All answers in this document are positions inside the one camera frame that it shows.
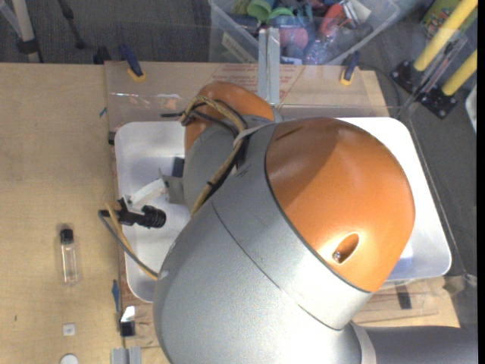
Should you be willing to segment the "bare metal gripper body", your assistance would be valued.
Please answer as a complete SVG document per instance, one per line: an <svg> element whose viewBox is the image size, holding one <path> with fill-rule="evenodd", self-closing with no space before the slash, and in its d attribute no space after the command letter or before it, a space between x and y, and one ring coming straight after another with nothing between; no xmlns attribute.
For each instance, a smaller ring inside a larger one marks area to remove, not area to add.
<svg viewBox="0 0 485 364"><path fill-rule="evenodd" d="M167 196L167 201L170 204L184 204L183 178L166 175L161 171L158 174L164 185L164 193Z"/></svg>

